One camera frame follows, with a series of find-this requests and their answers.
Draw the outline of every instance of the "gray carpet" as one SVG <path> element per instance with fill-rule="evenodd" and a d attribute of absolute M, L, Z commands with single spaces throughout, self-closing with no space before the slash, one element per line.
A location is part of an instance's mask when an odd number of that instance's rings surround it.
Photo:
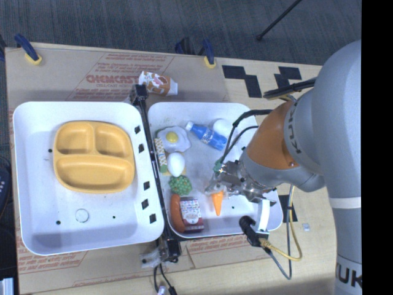
<path fill-rule="evenodd" d="M 30 41 L 174 52 L 209 38 L 217 57 L 323 65 L 361 38 L 362 0 L 303 0 L 262 41 L 255 36 L 296 0 L 0 0 L 0 34 Z M 6 76 L 0 62 L 0 155 L 9 158 Z M 12 224 L 12 204 L 0 225 Z"/>

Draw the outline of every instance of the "water bottle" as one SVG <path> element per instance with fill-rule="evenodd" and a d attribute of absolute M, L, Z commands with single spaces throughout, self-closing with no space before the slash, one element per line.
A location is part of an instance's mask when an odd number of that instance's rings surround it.
<path fill-rule="evenodd" d="M 213 130 L 203 125 L 195 125 L 192 121 L 188 121 L 185 126 L 187 131 L 194 132 L 194 134 L 204 143 L 216 148 L 217 150 L 223 150 L 227 143 L 227 138 L 219 135 Z"/>

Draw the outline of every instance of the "bottle label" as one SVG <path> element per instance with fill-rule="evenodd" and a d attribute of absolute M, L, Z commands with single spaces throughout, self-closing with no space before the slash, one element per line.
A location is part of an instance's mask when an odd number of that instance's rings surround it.
<path fill-rule="evenodd" d="M 203 136 L 201 138 L 201 141 L 206 143 L 206 144 L 209 144 L 211 139 L 212 139 L 212 137 L 213 137 L 213 132 L 210 129 L 207 128 L 205 133 L 203 134 Z"/>

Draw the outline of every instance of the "yellow cable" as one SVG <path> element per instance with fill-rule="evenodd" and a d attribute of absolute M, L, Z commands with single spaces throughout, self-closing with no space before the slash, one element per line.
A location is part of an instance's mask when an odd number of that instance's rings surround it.
<path fill-rule="evenodd" d="M 292 197 L 293 197 L 293 195 L 294 195 L 294 192 L 292 191 L 291 196 L 290 196 L 290 200 L 289 200 L 289 206 L 290 206 L 290 207 L 292 207 Z M 296 234 L 295 234 L 295 231 L 294 231 L 294 225 L 293 225 L 293 222 L 292 222 L 292 209 L 289 210 L 289 224 L 290 224 L 290 229 L 291 229 L 291 231 L 292 231 L 292 236 L 294 237 L 295 244 L 296 244 L 297 250 L 298 250 L 298 252 L 299 252 L 299 257 L 298 257 L 298 258 L 289 256 L 288 254 L 286 254 L 285 252 L 281 251 L 281 250 L 278 249 L 277 247 L 274 247 L 274 246 L 273 246 L 270 242 L 268 242 L 268 240 L 265 239 L 265 238 L 260 238 L 260 239 L 259 239 L 259 242 L 261 243 L 261 245 L 262 245 L 263 247 L 266 247 L 266 248 L 269 248 L 269 249 L 271 249 L 271 250 L 274 250 L 274 251 L 276 251 L 277 253 L 279 253 L 281 256 L 284 256 L 285 258 L 287 258 L 287 259 L 289 259 L 289 260 L 300 261 L 300 260 L 302 259 L 302 257 L 303 257 L 303 254 L 302 254 L 302 250 L 300 249 L 300 245 L 299 245 L 299 242 L 298 242 L 298 240 L 297 240 L 297 237 L 296 237 Z"/>

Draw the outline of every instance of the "beige table surface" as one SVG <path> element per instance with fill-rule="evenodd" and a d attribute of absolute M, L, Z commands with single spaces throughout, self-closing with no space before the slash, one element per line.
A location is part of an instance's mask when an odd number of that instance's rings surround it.
<path fill-rule="evenodd" d="M 184 60 L 189 60 L 191 63 L 192 61 L 198 63 L 200 62 L 200 57 L 197 56 L 175 55 L 175 57 L 177 59 L 184 58 Z M 312 65 L 297 65 L 290 63 L 274 63 L 267 61 L 237 60 L 228 58 L 216 58 L 216 61 L 217 66 L 215 69 L 217 69 L 218 72 L 216 72 L 216 75 L 212 77 L 215 82 L 218 82 L 220 86 L 222 86 L 222 90 L 217 94 L 218 99 L 216 98 L 214 101 L 242 103 L 251 109 L 272 109 L 281 104 L 282 101 L 268 101 L 263 98 L 250 98 L 247 94 L 244 80 L 224 78 L 224 74 L 222 73 L 222 65 L 242 66 L 246 70 L 246 74 L 257 76 L 262 93 L 266 92 L 267 90 L 273 90 L 277 88 L 274 75 L 279 74 L 279 67 L 298 68 L 301 72 L 302 80 L 316 77 L 321 68 L 320 66 Z M 7 72 L 16 68 L 17 67 L 11 67 L 8 65 Z M 208 68 L 202 69 L 200 71 L 206 71 L 206 74 L 212 73 Z M 16 75 L 17 73 L 14 73 L 12 77 L 17 79 Z M 17 106 L 23 102 L 19 96 L 21 90 L 10 88 L 10 86 L 14 86 L 16 81 L 17 80 L 12 79 L 12 84 L 9 84 L 9 104 L 11 106 L 10 115 L 12 114 L 12 109 L 15 107 L 15 105 Z M 289 80 L 289 82 L 294 83 L 299 82 L 299 80 Z M 24 89 L 28 92 L 29 84 L 25 84 Z M 24 93 L 23 95 L 25 96 L 25 100 L 29 100 L 28 93 Z M 299 97 L 300 95 L 301 93 L 296 93 L 294 96 Z M 204 100 L 203 95 L 200 95 L 199 97 L 202 101 Z M 206 95 L 206 101 L 210 101 L 209 95 Z M 257 118 L 258 123 L 260 123 L 262 120 L 263 117 Z M 279 194 L 287 194 L 289 191 L 289 185 L 279 186 L 278 191 Z M 236 255 L 236 260 L 232 263 L 231 261 L 220 259 L 220 257 L 223 257 L 223 254 L 219 252 L 216 254 L 206 254 L 205 258 L 198 258 L 198 260 L 201 261 L 199 264 L 192 263 L 193 258 L 186 259 L 186 257 L 181 257 L 180 262 L 188 262 L 185 267 L 189 267 L 189 269 L 176 271 L 176 266 L 179 266 L 180 264 L 171 264 L 165 266 L 165 270 L 167 271 L 166 277 L 176 288 L 176 291 L 179 295 L 331 294 L 333 291 L 335 271 L 336 236 L 332 211 L 330 209 L 327 196 L 327 190 L 323 188 L 308 194 L 296 189 L 294 194 L 294 207 L 298 218 L 298 221 L 294 223 L 294 227 L 298 241 L 303 251 L 303 259 L 300 262 L 292 262 L 291 281 L 288 281 L 281 274 L 276 264 L 266 256 L 262 249 L 253 248 L 251 246 L 243 246 L 242 248 L 231 249 L 230 252 Z M 18 223 L 18 210 L 16 209 L 15 212 L 18 227 L 20 226 Z M 309 226 L 309 230 L 304 230 L 305 226 Z M 270 241 L 278 248 L 286 251 L 287 242 L 285 224 L 270 234 Z M 298 253 L 293 239 L 291 239 L 291 244 L 292 255 L 297 256 Z M 113 250 L 114 254 L 118 251 L 116 248 L 113 248 Z M 140 250 L 141 246 L 139 245 L 128 247 L 128 252 L 130 253 L 134 251 L 137 254 L 140 253 Z M 102 254 L 104 253 L 108 253 L 108 250 L 103 250 Z M 241 253 L 244 253 L 245 261 L 239 261 L 239 259 L 242 259 Z M 253 256 L 254 258 L 250 258 L 247 255 L 248 253 L 253 255 L 260 253 L 260 256 Z M 19 254 L 18 257 L 19 262 L 21 262 L 21 254 Z M 95 257 L 100 257 L 100 251 L 95 251 Z M 281 263 L 283 269 L 288 273 L 288 261 L 278 254 L 276 254 L 276 257 Z M 116 263 L 108 262 L 108 257 L 103 257 L 103 261 L 99 263 L 101 264 L 100 271 L 105 271 L 106 267 L 113 268 L 117 265 Z M 51 270 L 39 272 L 35 275 L 22 273 L 19 276 L 22 293 L 52 295 L 155 294 L 152 270 L 150 273 L 146 273 L 145 276 L 142 277 L 135 275 L 120 277 L 118 280 L 115 278 L 106 280 L 103 279 L 97 280 L 91 284 L 87 282 L 81 283 L 80 285 L 84 286 L 79 287 L 65 288 L 64 286 L 59 286 L 59 289 L 52 287 L 52 290 L 50 291 L 48 291 L 48 288 L 45 287 L 45 284 L 47 283 L 58 283 L 59 285 L 62 285 L 61 282 L 63 280 L 70 278 L 68 276 L 68 274 L 71 274 L 70 272 L 70 270 Z M 157 276 L 157 281 L 159 283 L 163 283 L 163 285 L 165 284 L 160 274 Z"/>

